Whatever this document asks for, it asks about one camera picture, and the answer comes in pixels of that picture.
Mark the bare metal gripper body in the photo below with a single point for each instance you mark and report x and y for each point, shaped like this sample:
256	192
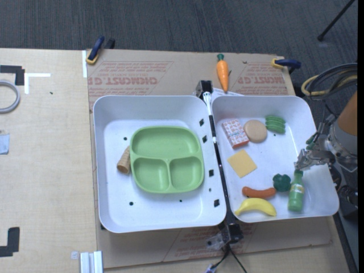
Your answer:
327	153

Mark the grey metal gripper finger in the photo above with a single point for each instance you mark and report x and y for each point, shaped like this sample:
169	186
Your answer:
301	166
302	154

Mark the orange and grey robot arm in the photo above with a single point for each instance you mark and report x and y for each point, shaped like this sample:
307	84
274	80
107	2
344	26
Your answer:
348	121

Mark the green broccoli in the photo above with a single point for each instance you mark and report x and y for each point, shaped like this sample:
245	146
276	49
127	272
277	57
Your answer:
281	182

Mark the green bottle yellow label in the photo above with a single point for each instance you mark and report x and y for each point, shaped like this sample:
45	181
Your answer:
295	193

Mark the white plastic tray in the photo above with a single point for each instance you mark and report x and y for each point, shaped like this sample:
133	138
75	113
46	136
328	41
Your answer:
273	158
159	212

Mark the green pea pods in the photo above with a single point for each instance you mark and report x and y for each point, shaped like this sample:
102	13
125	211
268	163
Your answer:
275	124

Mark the orange sausage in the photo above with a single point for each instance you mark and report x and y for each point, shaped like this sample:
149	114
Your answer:
258	192

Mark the tan round biscuit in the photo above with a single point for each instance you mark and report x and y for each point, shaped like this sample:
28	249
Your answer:
255	131

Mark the yellow banana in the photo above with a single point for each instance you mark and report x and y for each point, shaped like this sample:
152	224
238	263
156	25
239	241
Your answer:
258	205

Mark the yellow cheese slice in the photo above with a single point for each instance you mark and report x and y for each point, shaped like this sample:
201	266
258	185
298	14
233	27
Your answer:
241	163

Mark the orange and white carton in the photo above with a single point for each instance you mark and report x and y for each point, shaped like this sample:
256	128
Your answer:
235	133

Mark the thin black and white rod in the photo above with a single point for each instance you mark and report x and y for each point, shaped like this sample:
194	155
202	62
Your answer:
213	129

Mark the orange carrot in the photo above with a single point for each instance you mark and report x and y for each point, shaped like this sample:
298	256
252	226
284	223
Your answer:
223	72

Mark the green divided plate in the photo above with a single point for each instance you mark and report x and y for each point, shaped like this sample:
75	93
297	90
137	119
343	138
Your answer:
166	145

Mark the brown cardboard board red print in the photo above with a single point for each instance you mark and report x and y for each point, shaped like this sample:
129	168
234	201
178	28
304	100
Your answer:
170	72

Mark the tan waffle cone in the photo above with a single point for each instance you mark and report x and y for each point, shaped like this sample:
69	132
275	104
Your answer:
124	162

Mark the white tape roll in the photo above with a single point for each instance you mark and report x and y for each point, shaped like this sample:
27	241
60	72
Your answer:
16	99

